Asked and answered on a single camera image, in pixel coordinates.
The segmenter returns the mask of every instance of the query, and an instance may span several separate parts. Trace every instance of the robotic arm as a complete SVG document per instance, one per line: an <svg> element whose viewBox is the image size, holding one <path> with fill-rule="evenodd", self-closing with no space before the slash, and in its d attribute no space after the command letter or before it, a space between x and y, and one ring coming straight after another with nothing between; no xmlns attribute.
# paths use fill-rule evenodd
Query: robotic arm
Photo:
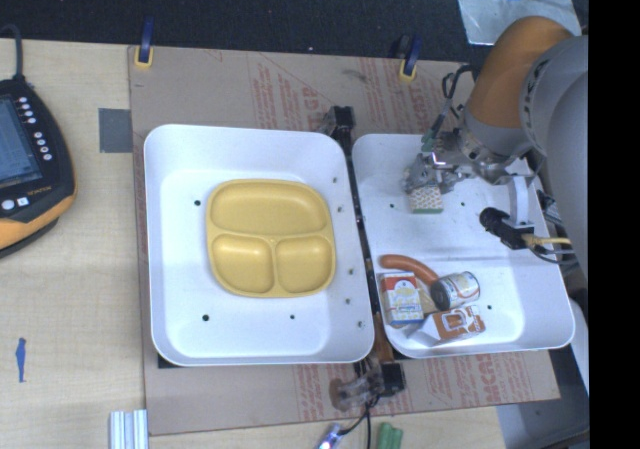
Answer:
<svg viewBox="0 0 640 449"><path fill-rule="evenodd" d="M545 17L514 22L480 71L459 126L423 138L405 191L437 185L446 193L456 182L479 176L509 185L513 197L523 178L506 168L535 150L546 158L564 228L588 276L587 76L588 36L576 37Z"/></svg>

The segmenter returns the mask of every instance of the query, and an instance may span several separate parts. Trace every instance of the white tray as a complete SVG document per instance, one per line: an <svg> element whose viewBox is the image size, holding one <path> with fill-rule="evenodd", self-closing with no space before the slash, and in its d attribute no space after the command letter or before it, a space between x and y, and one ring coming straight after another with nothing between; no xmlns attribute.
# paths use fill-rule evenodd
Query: white tray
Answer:
<svg viewBox="0 0 640 449"><path fill-rule="evenodd" d="M144 144L156 349L180 366L338 363L373 345L371 304L349 177L340 146L300 131L164 125ZM297 298L232 294L212 275L205 209L220 183L299 181L331 212L336 272L329 286Z"/></svg>
<svg viewBox="0 0 640 449"><path fill-rule="evenodd" d="M495 207L509 213L506 186L491 186L480 178L456 184L443 195L441 214L413 214L401 188L403 169L421 148L420 135L369 134L353 148L358 194L374 270L380 256L389 253L413 257L439 276L470 271L480 283L479 306L486 331L476 337L427 347L407 337L405 329L385 325L391 344L412 358L498 353L562 347L573 337L574 317L557 265L529 250L510 250L486 232L480 212ZM524 161L511 172L526 173ZM529 219L535 233L548 230L530 186Z"/></svg>

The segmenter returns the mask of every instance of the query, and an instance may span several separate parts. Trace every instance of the yellow clip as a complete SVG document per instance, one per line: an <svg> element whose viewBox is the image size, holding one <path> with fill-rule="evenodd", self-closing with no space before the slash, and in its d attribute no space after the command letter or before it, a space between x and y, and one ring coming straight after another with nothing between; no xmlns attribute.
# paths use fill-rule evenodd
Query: yellow clip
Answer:
<svg viewBox="0 0 640 449"><path fill-rule="evenodd" d="M138 67L142 67L144 69L151 67L151 63L153 62L153 47L149 48L149 61L143 62L140 61L140 46L136 46L136 53L133 58L133 62L138 65Z"/></svg>
<svg viewBox="0 0 640 449"><path fill-rule="evenodd" d="M411 75L407 76L404 73L404 67L407 64L407 60L402 60L402 63L400 64L400 71L398 72L398 77L400 78L400 81L402 81L403 83L411 83L411 81L413 81L416 78L416 72L418 70L418 64L416 63L413 66L413 70L411 71Z"/></svg>

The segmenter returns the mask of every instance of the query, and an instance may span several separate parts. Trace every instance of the green object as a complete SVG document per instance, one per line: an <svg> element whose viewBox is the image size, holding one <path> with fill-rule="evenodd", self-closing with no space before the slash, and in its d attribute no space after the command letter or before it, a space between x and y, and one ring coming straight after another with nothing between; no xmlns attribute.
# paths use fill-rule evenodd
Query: green object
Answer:
<svg viewBox="0 0 640 449"><path fill-rule="evenodd" d="M400 449L402 430L394 428L388 422L380 424L378 431L378 449Z"/></svg>

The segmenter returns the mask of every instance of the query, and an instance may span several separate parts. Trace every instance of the can label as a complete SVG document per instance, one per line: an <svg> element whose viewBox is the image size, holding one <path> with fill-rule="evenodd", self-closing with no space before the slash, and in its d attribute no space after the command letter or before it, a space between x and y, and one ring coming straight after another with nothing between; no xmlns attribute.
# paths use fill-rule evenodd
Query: can label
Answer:
<svg viewBox="0 0 640 449"><path fill-rule="evenodd" d="M480 298L480 284L468 271L452 273L431 286L431 298L438 309L449 310Z"/></svg>

